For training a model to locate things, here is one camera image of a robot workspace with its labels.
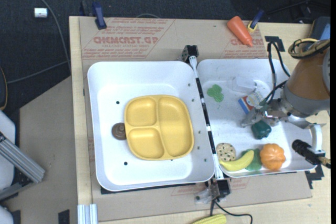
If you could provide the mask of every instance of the banana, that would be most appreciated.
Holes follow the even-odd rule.
[[[230,172],[235,172],[242,170],[249,166],[253,160],[254,157],[254,151],[250,150],[246,152],[241,158],[236,159],[235,161],[229,161],[229,162],[224,162],[222,160],[219,160],[219,163],[227,170]]]

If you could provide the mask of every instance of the green toy object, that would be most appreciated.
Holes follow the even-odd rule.
[[[241,154],[244,155],[246,152],[252,150],[251,148],[243,151]],[[254,156],[251,164],[247,166],[245,169],[248,171],[258,171],[261,169],[262,163],[260,160],[260,149],[256,148],[254,151]]]
[[[224,99],[224,95],[222,94],[222,89],[217,84],[214,84],[210,89],[206,92],[208,96],[213,97],[217,103],[220,103]]]
[[[264,121],[259,121],[253,124],[251,126],[251,129],[256,139],[263,139],[265,137],[268,137],[268,135],[272,131],[272,128]]]

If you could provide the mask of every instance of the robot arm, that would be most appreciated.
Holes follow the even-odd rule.
[[[252,109],[242,121],[243,127],[256,126],[265,122],[270,126],[280,121],[290,122],[300,128],[310,128],[313,135],[313,146],[296,140],[292,148],[304,156],[312,164],[322,164],[331,168],[331,162],[325,158],[321,150],[322,132],[319,126],[306,121],[306,118],[319,113],[330,111],[330,39],[298,40],[290,46],[288,52],[299,59],[289,79],[280,84],[280,98],[267,102],[265,98],[260,103],[260,109]]]

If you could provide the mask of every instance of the blue clamp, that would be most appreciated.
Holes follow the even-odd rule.
[[[254,30],[256,30],[257,24],[258,24],[259,20],[261,19],[261,17],[263,16],[263,14],[264,14],[264,11],[262,9],[259,10],[257,15],[253,18],[253,20],[249,22],[249,24],[247,25],[247,30],[250,33],[254,32]]]
[[[99,30],[105,29],[106,28],[106,23],[105,23],[104,17],[103,17],[103,9],[102,9],[101,5],[99,4],[99,2],[93,2],[92,3],[92,12],[93,12],[93,15],[97,17],[95,22],[96,22],[96,25],[97,25],[98,29]]]

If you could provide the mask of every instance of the yellow divided plate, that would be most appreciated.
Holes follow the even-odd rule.
[[[124,113],[128,145],[141,159],[175,159],[194,146],[186,105],[171,95],[147,95],[128,102]]]

